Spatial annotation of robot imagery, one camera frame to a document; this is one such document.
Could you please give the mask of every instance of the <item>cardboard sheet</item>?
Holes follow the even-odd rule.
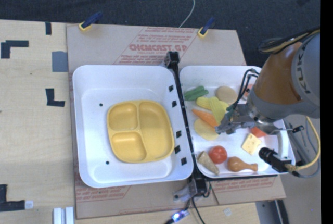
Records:
[[[234,30],[209,30],[205,38],[198,29],[93,25],[83,32],[77,24],[67,25],[70,106],[75,171],[76,218],[125,215],[182,209],[173,192],[187,181],[95,189],[86,186],[78,171],[73,108],[72,75],[82,65],[160,65],[168,51],[179,52],[179,69],[189,65],[245,65]],[[197,206],[227,205],[284,198],[280,177],[212,182],[213,194]]]

